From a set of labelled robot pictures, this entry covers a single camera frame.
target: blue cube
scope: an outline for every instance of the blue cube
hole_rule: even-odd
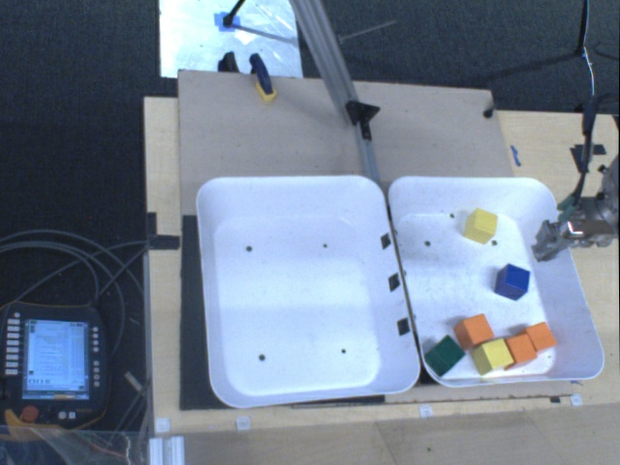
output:
[[[520,299],[530,285],[530,271],[509,263],[497,274],[495,293],[510,299]]]

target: blue tape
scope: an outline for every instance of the blue tape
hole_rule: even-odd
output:
[[[234,27],[235,26],[240,26],[241,25],[241,19],[239,18],[238,15],[236,15],[235,17],[232,18],[232,26],[231,27],[226,27],[224,25],[224,17],[226,17],[229,13],[228,12],[219,12],[217,14],[213,15],[213,20],[215,21],[215,25],[218,27],[218,29],[220,31],[224,31],[224,32],[232,32],[234,31]]]
[[[511,145],[511,151],[512,151],[512,157],[514,158],[514,162],[516,163],[517,167],[521,167],[521,163],[519,162],[519,158],[518,158],[518,151],[516,151],[516,148],[514,146]]]

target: orange cube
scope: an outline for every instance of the orange cube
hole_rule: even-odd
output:
[[[507,370],[519,363],[525,363],[526,361],[533,360],[537,356],[530,336],[525,333],[517,334],[514,337],[509,337],[506,339],[506,344],[511,352],[512,358],[514,358],[514,363],[508,365],[506,367]]]
[[[465,351],[471,350],[495,337],[493,329],[484,314],[478,314],[469,319],[463,319],[454,327],[456,339]]]
[[[558,344],[546,322],[525,327],[521,333],[530,336],[534,349],[537,352],[541,352],[542,350],[546,350]]]

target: black clip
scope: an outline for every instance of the black clip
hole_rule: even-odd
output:
[[[157,234],[157,214],[146,214],[146,233],[149,250],[178,250],[181,247],[180,236]]]
[[[236,65],[236,58],[234,57],[234,52],[229,51],[224,55],[224,58],[220,60],[217,64],[217,72],[218,73],[238,73],[239,68]]]
[[[354,126],[359,123],[361,137],[365,140],[372,140],[372,135],[370,134],[370,120],[377,115],[380,108],[363,104],[357,100],[351,100],[347,103],[346,107],[349,118]]]

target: white plastic bin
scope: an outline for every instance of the white plastic bin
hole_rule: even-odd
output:
[[[601,372],[603,348],[571,253],[544,263],[532,254],[543,220],[557,218],[545,186],[528,178],[402,177],[392,183],[388,199],[423,354],[446,334],[455,338],[460,320],[480,313],[496,337],[546,321],[557,340],[536,360],[483,377],[469,354],[443,377],[427,366],[439,383],[579,380]],[[463,236],[476,207],[498,215],[495,244]],[[493,292],[497,272],[508,263],[531,272],[529,291],[517,301]]]
[[[374,182],[219,178],[197,204],[209,375],[224,403],[385,394],[416,382],[419,353]]]

